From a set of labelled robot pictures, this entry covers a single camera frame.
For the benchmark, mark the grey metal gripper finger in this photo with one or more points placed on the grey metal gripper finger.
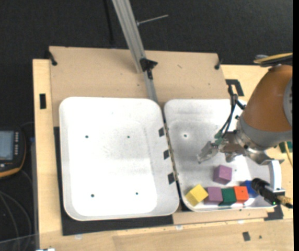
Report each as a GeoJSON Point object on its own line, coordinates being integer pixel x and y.
{"type": "Point", "coordinates": [207, 152]}
{"type": "Point", "coordinates": [231, 157]}

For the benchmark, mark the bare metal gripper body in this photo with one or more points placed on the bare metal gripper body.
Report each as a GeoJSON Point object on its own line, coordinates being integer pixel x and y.
{"type": "Point", "coordinates": [233, 145]}

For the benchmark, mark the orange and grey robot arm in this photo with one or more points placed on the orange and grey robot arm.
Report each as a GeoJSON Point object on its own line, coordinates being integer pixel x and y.
{"type": "Point", "coordinates": [265, 106]}

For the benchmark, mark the white plastic tray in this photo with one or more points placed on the white plastic tray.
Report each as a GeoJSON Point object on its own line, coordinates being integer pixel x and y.
{"type": "Point", "coordinates": [113, 161]}
{"type": "Point", "coordinates": [191, 153]}

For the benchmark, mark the purple cube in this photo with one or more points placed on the purple cube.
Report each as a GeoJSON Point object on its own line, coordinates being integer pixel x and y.
{"type": "Point", "coordinates": [222, 174]}
{"type": "Point", "coordinates": [214, 195]}

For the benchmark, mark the orange cube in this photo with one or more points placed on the orange cube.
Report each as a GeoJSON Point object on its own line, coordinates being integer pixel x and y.
{"type": "Point", "coordinates": [241, 194]}

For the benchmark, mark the blue cube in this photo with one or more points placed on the blue cube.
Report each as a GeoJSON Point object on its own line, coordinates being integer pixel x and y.
{"type": "Point", "coordinates": [251, 189]}

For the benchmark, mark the green cube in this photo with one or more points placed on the green cube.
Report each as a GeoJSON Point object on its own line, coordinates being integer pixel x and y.
{"type": "Point", "coordinates": [228, 196]}

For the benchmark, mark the yellow cube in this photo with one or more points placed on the yellow cube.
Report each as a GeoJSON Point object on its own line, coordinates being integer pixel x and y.
{"type": "Point", "coordinates": [197, 195]}

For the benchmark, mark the brown flat board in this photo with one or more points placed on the brown flat board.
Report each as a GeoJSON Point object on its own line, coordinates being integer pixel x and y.
{"type": "Point", "coordinates": [99, 74]}

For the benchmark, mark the black cylinder on white bracket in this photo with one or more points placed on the black cylinder on white bracket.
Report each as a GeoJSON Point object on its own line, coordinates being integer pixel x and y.
{"type": "Point", "coordinates": [274, 172]}

